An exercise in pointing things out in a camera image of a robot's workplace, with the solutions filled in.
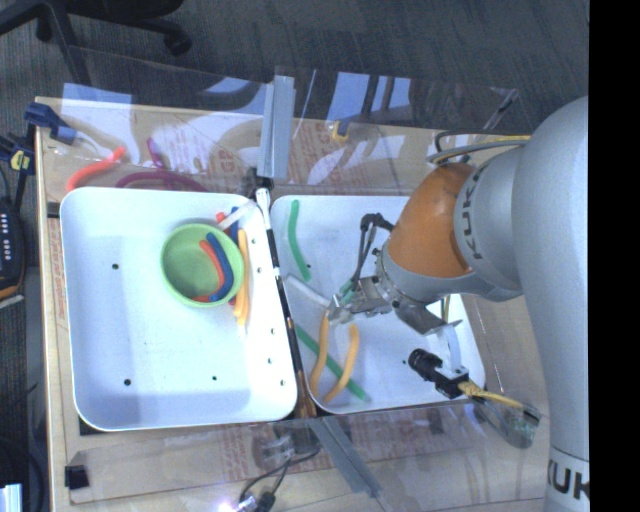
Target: gray carpet floor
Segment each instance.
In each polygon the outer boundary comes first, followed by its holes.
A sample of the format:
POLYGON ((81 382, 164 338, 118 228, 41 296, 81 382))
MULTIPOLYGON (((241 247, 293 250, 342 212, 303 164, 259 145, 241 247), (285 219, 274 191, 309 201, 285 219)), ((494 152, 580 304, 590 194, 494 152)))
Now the gray carpet floor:
MULTIPOLYGON (((11 3, 0 0, 0 11, 11 3)), ((589 92, 588 0, 186 0, 168 19, 194 40, 180 57, 157 34, 72 17, 94 85, 183 106, 199 105, 181 82, 196 90, 211 74, 269 81, 278 66, 517 88, 519 109, 505 127, 527 132, 589 92), (175 66, 176 81, 154 80, 149 67, 114 55, 175 66)), ((60 96, 70 80, 57 46, 34 31, 30 23, 0 37, 0 135, 24 134, 25 106, 60 96)), ((8 178, 13 191, 17 177, 8 178)), ((30 180, 21 216, 31 267, 35 206, 30 180)), ((22 302, 0 310, 0 483, 25 481, 29 471, 26 359, 22 302)))

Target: tray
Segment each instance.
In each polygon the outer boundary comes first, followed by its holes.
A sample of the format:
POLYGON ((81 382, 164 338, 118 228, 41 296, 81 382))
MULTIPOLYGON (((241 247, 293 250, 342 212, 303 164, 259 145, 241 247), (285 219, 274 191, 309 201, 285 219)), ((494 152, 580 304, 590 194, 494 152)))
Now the tray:
POLYGON ((264 219, 240 220, 250 255, 251 312, 180 303, 162 280, 160 249, 179 225, 210 223, 247 199, 233 194, 85 187, 60 221, 73 392, 99 430, 272 421, 297 389, 264 219))
MULTIPOLYGON (((298 329, 318 340, 320 321, 331 296, 347 281, 356 267, 360 239, 360 219, 364 214, 380 212, 395 223, 408 197, 398 196, 284 196, 271 209, 276 234, 276 246, 291 316, 298 329), (308 267, 310 279, 304 281, 296 264, 288 238, 291 204, 299 201, 295 238, 308 267)), ((381 248, 388 232, 378 230, 373 247, 381 248)), ((375 258, 368 256, 362 276, 374 273, 375 258)), ((429 306, 440 314, 439 303, 429 306)), ((396 407, 448 401, 435 390, 433 383, 424 382, 407 364, 415 348, 423 348, 447 362, 447 343, 435 335, 421 336, 401 322, 394 313, 366 318, 354 317, 360 331, 360 348, 351 379, 365 392, 365 399, 343 390, 330 403, 313 397, 324 410, 334 414, 357 413, 396 407)), ((461 360, 469 369, 471 379, 483 386, 485 372, 460 296, 454 295, 449 309, 449 321, 461 320, 456 327, 461 360)), ((298 345, 305 375, 308 377, 316 355, 298 336, 298 345)), ((329 355, 342 366, 349 348, 348 327, 336 324, 329 332, 329 355)), ((324 396, 337 378, 328 369, 322 373, 318 386, 324 396)))

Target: green tube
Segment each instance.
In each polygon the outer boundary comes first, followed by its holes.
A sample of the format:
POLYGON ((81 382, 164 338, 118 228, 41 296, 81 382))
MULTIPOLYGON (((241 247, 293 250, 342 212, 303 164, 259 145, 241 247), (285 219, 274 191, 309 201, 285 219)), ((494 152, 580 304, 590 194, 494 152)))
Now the green tube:
MULTIPOLYGON (((295 328, 296 328, 296 334, 298 338, 302 341, 302 343, 304 343, 315 355, 318 355, 318 352, 320 350, 318 347, 318 343, 311 336, 309 336, 301 327, 298 327, 296 325, 295 328)), ((336 377, 340 378, 342 376, 342 368, 340 368, 340 365, 336 363, 331 356, 327 356, 327 368, 329 368, 329 370, 331 370, 336 377)), ((347 389, 351 391, 355 396, 357 396, 363 402, 367 401, 367 394, 362 390, 362 388, 360 388, 360 386, 358 386, 351 379, 349 379, 349 382, 347 383, 347 389)))
POLYGON ((298 265, 298 270, 300 270, 300 273, 302 274, 302 279, 309 281, 311 279, 311 273, 309 272, 307 264, 304 262, 304 258, 300 252, 300 247, 298 247, 298 240, 296 239, 296 223, 298 222, 299 210, 300 201, 294 199, 291 201, 291 215, 289 216, 289 246, 291 247, 293 257, 296 260, 296 265, 298 265))

